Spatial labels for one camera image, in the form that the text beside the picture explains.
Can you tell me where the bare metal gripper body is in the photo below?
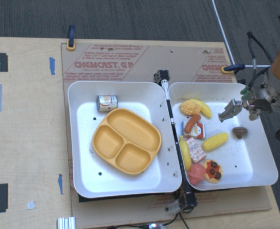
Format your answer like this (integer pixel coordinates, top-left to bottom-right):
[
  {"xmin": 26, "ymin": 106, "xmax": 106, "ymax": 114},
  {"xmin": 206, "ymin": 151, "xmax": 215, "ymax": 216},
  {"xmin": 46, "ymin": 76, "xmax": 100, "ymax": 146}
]
[{"xmin": 242, "ymin": 83, "xmax": 280, "ymax": 115}]

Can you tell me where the brown mushroom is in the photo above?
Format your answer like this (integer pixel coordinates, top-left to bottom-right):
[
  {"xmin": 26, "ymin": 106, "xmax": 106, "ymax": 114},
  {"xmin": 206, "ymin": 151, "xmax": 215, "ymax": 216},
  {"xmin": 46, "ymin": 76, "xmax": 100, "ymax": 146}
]
[{"xmin": 232, "ymin": 126, "xmax": 249, "ymax": 139}]

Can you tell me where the yellow banana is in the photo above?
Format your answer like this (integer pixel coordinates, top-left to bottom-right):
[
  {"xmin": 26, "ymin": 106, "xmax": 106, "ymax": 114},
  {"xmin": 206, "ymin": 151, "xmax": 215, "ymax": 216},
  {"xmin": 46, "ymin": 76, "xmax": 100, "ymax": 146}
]
[
  {"xmin": 179, "ymin": 135, "xmax": 193, "ymax": 172},
  {"xmin": 190, "ymin": 98, "xmax": 213, "ymax": 119}
]

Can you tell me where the long yellow corn cob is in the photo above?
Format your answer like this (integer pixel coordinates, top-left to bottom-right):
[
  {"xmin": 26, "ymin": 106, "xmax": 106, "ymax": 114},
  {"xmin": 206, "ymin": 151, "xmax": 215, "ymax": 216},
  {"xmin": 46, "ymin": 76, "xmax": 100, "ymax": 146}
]
[{"xmin": 201, "ymin": 132, "xmax": 229, "ymax": 152}]

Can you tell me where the white blue and red carton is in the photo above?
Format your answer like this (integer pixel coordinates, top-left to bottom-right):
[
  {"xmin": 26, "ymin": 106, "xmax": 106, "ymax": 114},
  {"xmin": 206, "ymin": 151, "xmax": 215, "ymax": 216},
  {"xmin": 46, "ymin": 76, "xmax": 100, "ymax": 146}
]
[{"xmin": 180, "ymin": 121, "xmax": 206, "ymax": 140}]

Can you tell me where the white plastic tray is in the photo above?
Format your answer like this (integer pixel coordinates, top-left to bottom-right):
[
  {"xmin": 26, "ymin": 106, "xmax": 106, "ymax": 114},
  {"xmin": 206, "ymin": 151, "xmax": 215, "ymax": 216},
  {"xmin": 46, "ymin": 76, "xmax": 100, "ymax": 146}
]
[
  {"xmin": 67, "ymin": 80, "xmax": 183, "ymax": 199},
  {"xmin": 167, "ymin": 82, "xmax": 279, "ymax": 191}
]

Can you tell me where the orange sausage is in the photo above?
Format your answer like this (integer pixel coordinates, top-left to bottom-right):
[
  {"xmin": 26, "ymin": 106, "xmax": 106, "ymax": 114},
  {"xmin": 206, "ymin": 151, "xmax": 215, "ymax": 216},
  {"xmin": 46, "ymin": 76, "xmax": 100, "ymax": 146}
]
[{"xmin": 184, "ymin": 114, "xmax": 202, "ymax": 134}]

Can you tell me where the short yellow corn cob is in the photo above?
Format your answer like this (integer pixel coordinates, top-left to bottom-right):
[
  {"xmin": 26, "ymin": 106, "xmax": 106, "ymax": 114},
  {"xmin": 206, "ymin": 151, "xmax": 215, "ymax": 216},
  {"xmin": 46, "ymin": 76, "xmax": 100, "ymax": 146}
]
[{"xmin": 179, "ymin": 99, "xmax": 202, "ymax": 116}]

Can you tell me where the thin black and white rod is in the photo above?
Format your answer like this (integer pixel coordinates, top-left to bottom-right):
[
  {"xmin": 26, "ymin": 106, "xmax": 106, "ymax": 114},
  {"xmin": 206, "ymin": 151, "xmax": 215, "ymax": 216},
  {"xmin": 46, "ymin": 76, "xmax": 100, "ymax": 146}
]
[{"xmin": 160, "ymin": 79, "xmax": 192, "ymax": 196}]

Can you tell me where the pizza slice with dark toppings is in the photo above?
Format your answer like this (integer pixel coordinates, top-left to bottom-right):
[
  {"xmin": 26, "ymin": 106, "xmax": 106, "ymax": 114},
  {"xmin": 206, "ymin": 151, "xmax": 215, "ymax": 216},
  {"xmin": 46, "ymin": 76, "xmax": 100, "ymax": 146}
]
[{"xmin": 202, "ymin": 159, "xmax": 224, "ymax": 184}]

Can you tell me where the pink ice cream toy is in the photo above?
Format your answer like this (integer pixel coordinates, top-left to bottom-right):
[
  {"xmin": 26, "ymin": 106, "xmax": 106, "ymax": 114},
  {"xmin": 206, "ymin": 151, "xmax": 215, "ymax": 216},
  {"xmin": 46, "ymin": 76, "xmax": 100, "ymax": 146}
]
[{"xmin": 187, "ymin": 163, "xmax": 207, "ymax": 186}]

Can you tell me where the yellow divided plate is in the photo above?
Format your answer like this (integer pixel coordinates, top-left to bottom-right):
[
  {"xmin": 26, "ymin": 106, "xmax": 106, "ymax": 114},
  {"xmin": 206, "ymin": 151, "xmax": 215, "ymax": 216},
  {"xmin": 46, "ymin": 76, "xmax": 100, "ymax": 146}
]
[{"xmin": 92, "ymin": 107, "xmax": 163, "ymax": 176}]

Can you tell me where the brown cardboard board red print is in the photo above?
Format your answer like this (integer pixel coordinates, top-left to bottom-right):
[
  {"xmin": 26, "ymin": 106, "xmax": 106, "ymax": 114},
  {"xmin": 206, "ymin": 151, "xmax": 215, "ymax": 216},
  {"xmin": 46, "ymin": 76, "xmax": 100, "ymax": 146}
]
[{"xmin": 61, "ymin": 42, "xmax": 273, "ymax": 229}]

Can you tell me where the small white and orange can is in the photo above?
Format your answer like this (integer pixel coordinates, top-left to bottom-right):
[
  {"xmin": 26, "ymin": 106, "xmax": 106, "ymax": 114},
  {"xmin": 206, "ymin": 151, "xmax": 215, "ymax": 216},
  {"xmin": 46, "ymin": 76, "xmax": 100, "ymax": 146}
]
[{"xmin": 96, "ymin": 94, "xmax": 118, "ymax": 112}]

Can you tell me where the black block with thin wires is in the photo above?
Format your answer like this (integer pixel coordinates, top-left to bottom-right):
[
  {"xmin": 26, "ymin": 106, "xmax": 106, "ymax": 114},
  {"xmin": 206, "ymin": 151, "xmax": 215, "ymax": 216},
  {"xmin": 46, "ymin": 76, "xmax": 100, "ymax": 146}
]
[
  {"xmin": 178, "ymin": 189, "xmax": 198, "ymax": 211},
  {"xmin": 153, "ymin": 69, "xmax": 171, "ymax": 85}
]

